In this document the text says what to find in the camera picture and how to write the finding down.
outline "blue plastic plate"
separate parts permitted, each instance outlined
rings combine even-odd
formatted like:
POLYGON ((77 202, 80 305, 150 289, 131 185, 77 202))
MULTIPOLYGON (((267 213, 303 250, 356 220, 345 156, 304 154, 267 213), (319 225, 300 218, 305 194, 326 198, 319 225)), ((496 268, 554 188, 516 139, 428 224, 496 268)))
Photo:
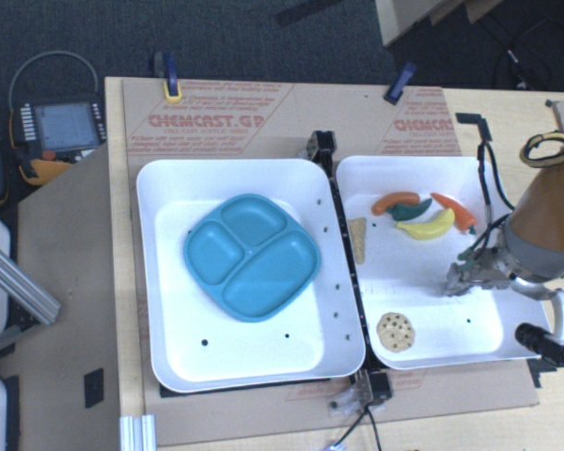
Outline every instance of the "blue plastic plate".
POLYGON ((237 319, 280 312, 313 280, 320 251, 303 227, 270 199, 243 194, 210 212, 184 243, 190 274, 237 319))

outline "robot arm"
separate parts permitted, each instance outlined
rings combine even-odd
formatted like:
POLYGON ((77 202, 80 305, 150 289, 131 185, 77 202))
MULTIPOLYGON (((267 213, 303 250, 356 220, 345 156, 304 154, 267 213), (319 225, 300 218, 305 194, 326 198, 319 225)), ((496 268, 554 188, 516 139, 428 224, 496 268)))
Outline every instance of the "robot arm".
POLYGON ((545 286, 564 275, 564 145, 556 155, 530 158, 532 148, 549 141, 564 144, 564 133, 536 135, 523 147, 521 160, 539 173, 513 212, 488 225, 486 235, 459 256, 462 263, 451 265, 446 294, 464 294, 471 287, 511 288, 532 299, 550 300, 555 332, 523 324, 516 339, 552 364, 564 365, 564 291, 545 286), (488 246, 492 233, 496 239, 488 246))

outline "gray carpet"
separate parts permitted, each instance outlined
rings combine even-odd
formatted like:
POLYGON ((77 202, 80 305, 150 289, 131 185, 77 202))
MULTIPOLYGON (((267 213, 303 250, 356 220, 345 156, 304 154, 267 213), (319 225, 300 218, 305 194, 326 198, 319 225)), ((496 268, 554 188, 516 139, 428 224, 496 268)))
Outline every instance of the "gray carpet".
MULTIPOLYGON (((184 78, 382 84, 395 73, 374 0, 0 0, 0 113, 14 72, 51 50, 83 56, 101 79, 148 76, 155 50, 184 78)), ((29 67, 14 96, 91 84, 55 57, 29 67)))
POLYGON ((505 0, 474 24, 461 7, 436 26, 418 23, 387 50, 398 64, 417 64, 414 84, 516 89, 508 49, 537 90, 564 92, 564 0, 505 0))

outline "black cable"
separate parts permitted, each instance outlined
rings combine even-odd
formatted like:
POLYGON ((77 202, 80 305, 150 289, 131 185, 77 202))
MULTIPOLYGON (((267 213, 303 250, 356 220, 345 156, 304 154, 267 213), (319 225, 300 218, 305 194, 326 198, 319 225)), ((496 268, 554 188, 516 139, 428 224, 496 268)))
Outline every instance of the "black cable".
POLYGON ((378 435, 378 428, 376 428, 376 421, 374 421, 374 416, 372 415, 372 411, 369 409, 369 406, 366 406, 366 411, 368 412, 369 420, 372 422, 372 427, 374 428, 376 447, 378 448, 378 451, 383 451, 383 446, 380 444, 380 436, 378 435))
POLYGON ((55 56, 55 55, 69 56, 71 58, 75 58, 75 59, 79 60, 80 62, 82 62, 87 67, 87 69, 90 71, 90 73, 92 74, 92 78, 94 80, 94 93, 98 93, 99 87, 100 87, 99 78, 98 78, 98 74, 94 70, 94 67, 92 67, 92 64, 90 64, 82 56, 75 54, 73 52, 69 52, 69 51, 66 51, 66 50, 52 50, 52 51, 49 51, 49 52, 43 52, 41 54, 37 54, 35 56, 32 56, 29 60, 27 60, 25 63, 23 63, 17 69, 14 76, 12 77, 12 80, 10 81, 10 86, 8 88, 8 109, 10 110, 10 112, 13 111, 12 95, 14 93, 15 84, 17 83, 17 80, 19 79, 21 74, 24 72, 24 70, 27 69, 27 67, 29 67, 31 64, 37 62, 38 60, 41 60, 42 58, 46 58, 48 56, 55 56))
POLYGON ((491 148, 491 144, 485 141, 485 147, 487 148, 487 151, 489 152, 489 157, 491 158, 491 167, 493 169, 493 178, 495 180, 495 187, 497 188, 497 192, 499 193, 501 200, 504 201, 504 204, 506 204, 508 209, 514 210, 514 206, 512 206, 511 202, 509 202, 508 198, 506 197, 503 186, 501 185, 501 181, 499 180, 499 170, 497 168, 497 160, 495 159, 495 153, 491 148))
MULTIPOLYGON (((482 191, 482 197, 485 202, 485 206, 491 206, 491 197, 489 196, 489 188, 487 187, 487 181, 485 180, 485 148, 487 147, 487 141, 482 140, 478 144, 477 158, 478 158, 478 180, 480 182, 480 190, 482 191)), ((491 223, 491 219, 487 218, 487 224, 491 223)))
POLYGON ((359 415, 359 417, 357 419, 355 419, 355 422, 349 427, 349 429, 347 429, 345 431, 345 434, 343 434, 340 437, 340 439, 331 446, 332 449, 336 449, 339 444, 341 444, 343 441, 345 441, 347 439, 347 437, 353 432, 353 430, 355 428, 357 428, 357 425, 359 423, 361 423, 361 420, 364 419, 364 417, 366 417, 366 413, 367 413, 367 411, 362 412, 359 415))
MULTIPOLYGON (((564 8, 564 5, 561 6, 560 8, 557 8, 556 10, 554 10, 553 13, 556 13, 556 12, 562 10, 563 8, 564 8)), ((541 66, 544 68, 545 72, 547 73, 544 81, 541 81, 541 79, 534 79, 534 80, 539 80, 536 83, 540 84, 540 88, 532 88, 532 89, 533 90, 544 90, 544 89, 548 88, 549 85, 551 84, 552 80, 553 80, 553 75, 552 75, 552 71, 551 71, 550 66, 547 64, 547 62, 543 58, 541 58, 537 53, 535 53, 529 46, 522 43, 522 39, 524 37, 526 37, 528 34, 534 32, 535 30, 537 30, 538 28, 542 27, 543 25, 545 25, 547 23, 552 23, 557 28, 559 28, 563 31, 564 31, 564 24, 559 22, 554 16, 549 15, 549 16, 543 17, 538 22, 529 26, 526 30, 518 32, 517 34, 513 35, 506 28, 506 26, 499 19, 497 19, 494 16, 494 14, 492 12, 489 13, 489 18, 491 20, 493 20, 493 22, 497 26, 499 26, 509 36, 509 41, 507 43, 504 43, 494 32, 492 32, 487 27, 487 25, 485 25, 485 23, 482 20, 478 21, 480 27, 502 48, 502 51, 498 55, 498 57, 496 58, 494 66, 493 66, 492 87, 497 88, 497 74, 499 72, 499 66, 500 66, 501 62, 503 61, 503 59, 506 58, 506 57, 508 58, 509 73, 512 76, 512 78, 518 78, 519 80, 522 80, 522 78, 521 78, 521 76, 519 76, 519 74, 522 74, 522 73, 530 74, 530 71, 524 70, 524 69, 522 69, 522 67, 520 67, 520 63, 518 61, 518 58, 515 56, 515 53, 514 53, 514 47, 516 46, 517 43, 520 42, 520 44, 522 45, 522 48, 524 50, 526 50, 529 54, 531 54, 533 56, 533 58, 537 62, 539 62, 539 64, 541 64, 541 66)))
POLYGON ((475 251, 478 245, 484 240, 482 247, 478 250, 478 254, 484 251, 489 244, 489 238, 491 237, 491 232, 497 227, 501 226, 506 219, 508 219, 509 214, 502 215, 499 219, 495 220, 491 225, 488 225, 480 237, 468 248, 471 251, 475 251))

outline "orange object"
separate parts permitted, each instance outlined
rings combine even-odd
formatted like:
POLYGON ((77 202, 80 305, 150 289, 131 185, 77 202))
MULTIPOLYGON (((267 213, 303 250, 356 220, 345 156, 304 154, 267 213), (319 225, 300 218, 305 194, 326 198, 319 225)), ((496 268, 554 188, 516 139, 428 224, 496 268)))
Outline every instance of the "orange object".
POLYGON ((472 215, 470 210, 446 195, 431 193, 431 196, 444 208, 453 209, 455 213, 455 224, 461 232, 470 229, 470 232, 474 233, 474 225, 477 223, 477 218, 472 215))
POLYGON ((382 199, 377 200, 372 206, 372 213, 374 215, 382 215, 389 208, 397 204, 407 204, 414 206, 420 203, 420 196, 415 192, 394 192, 387 194, 382 199))

